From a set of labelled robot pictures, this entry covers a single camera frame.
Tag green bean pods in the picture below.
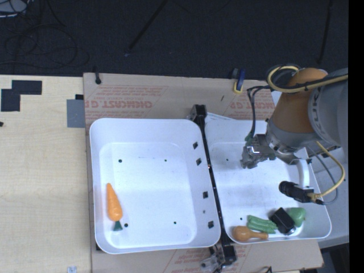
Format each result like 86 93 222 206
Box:
246 214 278 234

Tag green pepper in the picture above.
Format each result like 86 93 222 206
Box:
288 207 307 228

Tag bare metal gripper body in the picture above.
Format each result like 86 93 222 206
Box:
245 133 279 162

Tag black cylinder on white bracket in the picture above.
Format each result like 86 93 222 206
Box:
278 154 316 204

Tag black box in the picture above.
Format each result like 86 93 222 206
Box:
269 207 296 236

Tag orange carrot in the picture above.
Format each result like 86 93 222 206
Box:
106 183 124 232

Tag brown cardboard board red print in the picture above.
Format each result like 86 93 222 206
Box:
82 72 325 273

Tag white plastic tray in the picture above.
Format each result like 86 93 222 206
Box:
204 112 333 245
89 117 222 255

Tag orange gourd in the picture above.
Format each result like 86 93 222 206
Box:
232 225 270 243

